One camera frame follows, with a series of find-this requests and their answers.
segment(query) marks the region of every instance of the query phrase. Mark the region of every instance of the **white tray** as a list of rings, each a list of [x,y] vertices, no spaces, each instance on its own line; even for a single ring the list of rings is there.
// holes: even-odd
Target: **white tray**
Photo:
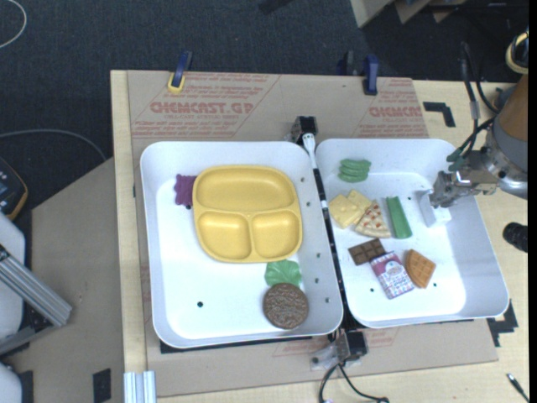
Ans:
[[[193,211],[175,204],[175,177],[214,165],[266,165],[294,183],[303,223],[297,261],[310,303],[294,330],[264,317],[269,288],[265,263],[229,264],[210,258],[197,241]],[[290,142],[158,142],[142,154],[140,170],[149,244],[153,323],[175,348],[326,335],[343,316],[319,195],[307,153]]]
[[[349,310],[364,326],[495,317],[507,309],[508,291],[475,198],[462,198],[451,207],[451,220],[445,226],[425,225],[420,194],[432,188],[440,170],[447,170],[446,156],[453,150],[438,139],[328,139],[319,144],[315,155],[327,201],[355,188],[378,200],[388,217],[385,199],[398,196],[413,235],[382,238],[384,249],[394,251],[402,261],[408,249],[415,249],[436,263],[426,289],[416,288],[390,300],[370,265],[356,266],[348,252],[371,238],[332,222]],[[369,177],[354,184],[341,181],[337,173],[345,158],[369,160]]]

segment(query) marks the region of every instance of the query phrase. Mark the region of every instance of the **white wire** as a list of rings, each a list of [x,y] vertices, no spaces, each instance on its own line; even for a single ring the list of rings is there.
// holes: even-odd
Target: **white wire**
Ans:
[[[13,3],[15,6],[17,6],[17,8],[19,8],[21,10],[21,12],[23,13],[23,16],[24,16],[24,21],[23,21],[23,26],[21,27],[21,29],[18,31],[17,34],[15,34],[10,40],[8,40],[7,42],[4,42],[3,44],[0,44],[0,49],[1,48],[4,48],[5,46],[8,46],[9,44],[13,43],[15,40],[17,40],[20,35],[24,32],[24,30],[26,29],[26,24],[28,22],[28,17],[26,16],[26,11],[24,10],[23,8],[23,5],[20,4],[19,2],[15,2],[14,0],[5,0],[6,2],[10,2],[10,3]]]

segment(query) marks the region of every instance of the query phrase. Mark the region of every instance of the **waffle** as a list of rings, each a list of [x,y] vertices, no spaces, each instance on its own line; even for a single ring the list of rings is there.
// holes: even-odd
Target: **waffle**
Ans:
[[[419,252],[411,249],[407,253],[404,267],[416,286],[426,288],[429,284],[430,277],[435,271],[436,264]]]

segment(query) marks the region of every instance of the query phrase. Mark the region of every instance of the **toy food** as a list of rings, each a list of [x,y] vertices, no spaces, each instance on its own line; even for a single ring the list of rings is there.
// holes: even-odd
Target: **toy food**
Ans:
[[[380,243],[380,240],[374,238],[366,243],[349,248],[349,254],[356,265],[365,264],[368,261],[386,254],[384,246]]]
[[[342,194],[338,194],[328,203],[328,210],[341,228],[347,228],[365,212]]]
[[[388,197],[386,203],[388,204],[389,216],[394,226],[395,237],[409,238],[412,236],[412,230],[404,214],[403,205],[401,205],[399,197]]]
[[[365,213],[366,209],[371,205],[371,200],[356,190],[350,190],[347,194],[347,198],[360,207],[363,210],[363,213]]]
[[[391,252],[369,262],[389,299],[414,289],[399,257]]]
[[[358,221],[355,230],[372,238],[391,238],[392,233],[384,221],[383,213],[377,201],[373,201]]]
[[[416,286],[427,288],[430,277],[436,269],[436,264],[419,252],[411,249],[406,255],[404,267]]]
[[[177,175],[175,177],[175,204],[192,206],[192,191],[194,190],[195,176]]]
[[[301,281],[302,274],[300,273],[300,266],[296,261],[282,259],[281,261],[267,263],[265,282],[268,286],[282,283],[299,286]]]
[[[367,160],[340,161],[338,177],[345,182],[362,182],[368,178],[371,163]]]
[[[290,330],[298,327],[310,311],[304,292],[293,284],[276,284],[263,298],[263,313],[276,327]]]

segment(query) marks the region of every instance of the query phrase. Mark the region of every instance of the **cookie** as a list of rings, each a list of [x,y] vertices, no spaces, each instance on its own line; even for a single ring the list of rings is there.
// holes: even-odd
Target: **cookie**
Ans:
[[[349,253],[354,260],[354,263],[360,265],[365,264],[380,255],[386,254],[386,251],[384,250],[384,246],[380,243],[380,240],[374,238],[369,242],[361,243],[349,248]]]
[[[416,286],[426,288],[429,284],[430,277],[436,269],[436,264],[419,252],[411,249],[406,255],[404,267]]]
[[[276,284],[263,298],[263,313],[276,327],[290,330],[308,317],[310,307],[304,292],[293,284]]]

